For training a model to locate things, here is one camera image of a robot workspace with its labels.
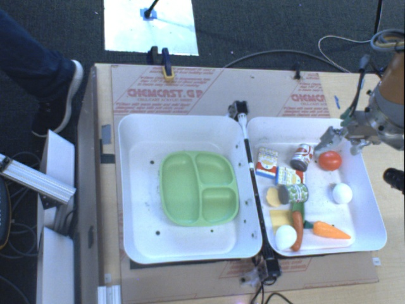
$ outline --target navy pants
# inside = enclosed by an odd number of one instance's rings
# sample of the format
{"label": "navy pants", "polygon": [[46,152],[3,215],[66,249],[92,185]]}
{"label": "navy pants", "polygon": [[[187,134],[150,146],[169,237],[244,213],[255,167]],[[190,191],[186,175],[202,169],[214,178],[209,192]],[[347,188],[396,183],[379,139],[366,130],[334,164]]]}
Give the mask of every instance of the navy pants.
{"label": "navy pants", "polygon": [[0,70],[39,101],[50,101],[66,91],[75,65],[46,49],[0,9]]}

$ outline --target green can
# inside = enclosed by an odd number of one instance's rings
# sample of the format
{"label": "green can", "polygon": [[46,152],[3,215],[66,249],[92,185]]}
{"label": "green can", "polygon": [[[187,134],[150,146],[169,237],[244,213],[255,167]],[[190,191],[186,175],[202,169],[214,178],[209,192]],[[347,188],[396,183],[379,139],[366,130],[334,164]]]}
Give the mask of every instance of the green can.
{"label": "green can", "polygon": [[281,204],[304,203],[308,197],[308,187],[305,184],[282,185],[278,190]]}

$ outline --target toy tomato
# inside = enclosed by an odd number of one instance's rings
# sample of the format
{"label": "toy tomato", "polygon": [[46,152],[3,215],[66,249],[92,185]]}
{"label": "toy tomato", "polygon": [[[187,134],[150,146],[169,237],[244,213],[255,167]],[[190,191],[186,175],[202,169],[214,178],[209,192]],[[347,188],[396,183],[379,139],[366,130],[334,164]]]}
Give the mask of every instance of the toy tomato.
{"label": "toy tomato", "polygon": [[334,171],[342,164],[342,157],[335,151],[327,151],[319,156],[318,163],[323,170]]}

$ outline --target black sneaker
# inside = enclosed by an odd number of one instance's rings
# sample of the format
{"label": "black sneaker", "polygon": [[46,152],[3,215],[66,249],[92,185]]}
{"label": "black sneaker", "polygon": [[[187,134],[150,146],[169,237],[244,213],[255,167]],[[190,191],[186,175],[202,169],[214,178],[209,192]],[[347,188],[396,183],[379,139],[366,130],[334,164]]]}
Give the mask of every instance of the black sneaker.
{"label": "black sneaker", "polygon": [[66,94],[55,100],[39,103],[38,112],[32,122],[33,135],[46,137],[48,130],[59,133],[68,125],[72,115],[72,99],[83,79],[82,65],[75,60],[72,60],[72,62],[74,62],[76,70]]}

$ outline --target black carpet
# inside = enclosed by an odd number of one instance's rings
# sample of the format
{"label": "black carpet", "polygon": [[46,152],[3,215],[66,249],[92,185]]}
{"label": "black carpet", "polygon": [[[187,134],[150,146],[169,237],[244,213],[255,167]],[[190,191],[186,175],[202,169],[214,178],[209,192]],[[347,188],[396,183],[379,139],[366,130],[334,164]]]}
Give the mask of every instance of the black carpet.
{"label": "black carpet", "polygon": [[[404,29],[405,0],[384,0],[380,30]],[[247,54],[272,49],[296,49],[320,56],[318,40],[339,35],[359,41],[373,35],[378,0],[192,0],[200,56],[172,56],[179,66],[223,67]],[[104,50],[103,0],[0,0],[0,8],[20,22],[38,41],[80,61],[85,78],[94,63],[146,64],[141,53]],[[368,44],[327,39],[324,51],[338,64],[355,72]],[[372,53],[377,66],[389,54]],[[237,67],[291,70],[338,71],[326,63],[298,54],[269,54],[251,58]],[[60,134],[76,141],[83,86],[74,100],[70,125]],[[35,99],[0,72],[0,153],[13,156],[21,151],[41,155],[44,141],[30,133]],[[28,194],[15,213],[16,222],[36,224],[36,200]],[[22,249],[29,237],[14,241]],[[35,303],[35,257],[10,260],[0,256],[0,276],[15,283],[30,303]],[[0,280],[0,304],[24,301]]]}

